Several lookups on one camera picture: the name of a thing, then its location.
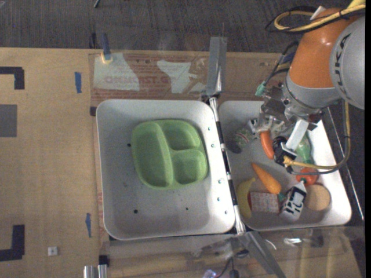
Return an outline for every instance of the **gray carpet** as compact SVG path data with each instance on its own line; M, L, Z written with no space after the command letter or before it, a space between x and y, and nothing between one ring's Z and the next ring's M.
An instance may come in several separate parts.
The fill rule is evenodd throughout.
M224 35L229 52L281 52L300 37L266 32L276 15L300 5L343 8L352 0L101 0L98 8L96 0L0 1L0 47L98 47L106 33L112 49L207 50L210 36ZM339 109L333 113L340 125ZM351 108L351 116L348 165L364 213L365 113ZM350 224L359 223L355 213Z

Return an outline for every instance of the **green bottle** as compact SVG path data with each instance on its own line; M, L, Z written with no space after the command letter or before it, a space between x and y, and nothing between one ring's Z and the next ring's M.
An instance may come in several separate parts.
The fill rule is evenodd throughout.
M312 148L307 134L301 139L295 151L303 159L303 163L313 164L314 161L311 155Z

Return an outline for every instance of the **small white block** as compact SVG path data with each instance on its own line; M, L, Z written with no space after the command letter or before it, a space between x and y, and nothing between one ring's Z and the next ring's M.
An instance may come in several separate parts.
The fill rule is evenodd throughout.
M57 254L58 254L58 247L57 246L48 247L48 257L51 257L53 255L57 255Z

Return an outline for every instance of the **black tape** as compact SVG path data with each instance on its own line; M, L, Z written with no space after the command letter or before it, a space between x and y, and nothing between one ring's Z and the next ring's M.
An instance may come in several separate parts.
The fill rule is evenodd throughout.
M0 250L0 262L22 259L24 250L24 225L13 225L12 248Z
M90 106L90 115L96 116L96 114L97 114L97 108L94 106Z
M14 89L24 90L24 70L22 67L0 67L0 74L13 74Z
M219 141L220 144L224 143L223 133L221 131L221 125L220 122L216 122L216 129L218 131Z
M227 153L226 153L225 149L222 149L221 150L221 154L223 156L225 170L226 170L227 173L230 173L231 172L231 168L230 168L230 164L228 162L228 157L227 157Z
M232 196L232 203L233 203L233 206L234 205L237 205L237 197L236 197L236 193L234 191L234 184L233 184L233 180L228 180L228 184L230 186L230 191L231 191L231 196Z
M110 259L107 255L99 255L99 265L107 265L110 266Z
M0 137L17 137L16 104L0 104Z

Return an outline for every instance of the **toy vegetable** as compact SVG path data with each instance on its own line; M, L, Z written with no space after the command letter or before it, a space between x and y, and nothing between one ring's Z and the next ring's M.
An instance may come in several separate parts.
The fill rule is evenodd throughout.
M281 192L281 184L271 174L255 163L251 163L251 166L270 193L278 195Z
M316 172L316 169L309 168L309 167L304 167L300 170L301 173L310 173L310 172ZM309 186L312 184L315 184L315 182L318 179L318 175L297 175L296 180L298 182L302 181L304 182L305 186Z
M273 160L274 158L274 150L273 150L273 142L271 139L271 132L268 131L263 131L260 133L260 141L261 141L261 146L263 147L263 150L267 157L270 160Z

